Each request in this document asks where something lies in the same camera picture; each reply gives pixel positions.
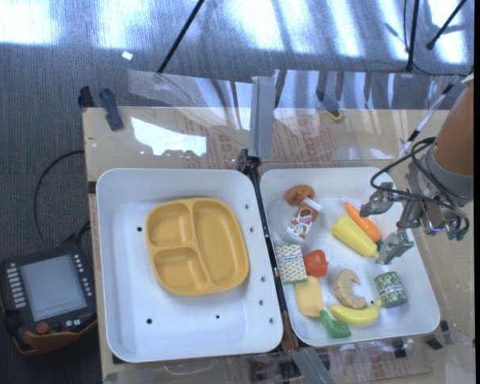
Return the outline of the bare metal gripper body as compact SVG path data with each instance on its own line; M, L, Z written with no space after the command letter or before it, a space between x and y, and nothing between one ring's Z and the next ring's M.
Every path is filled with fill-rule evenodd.
M465 176L441 167L434 156L414 158L406 175L410 196L404 204L404 227L422 227L428 235L465 234Z

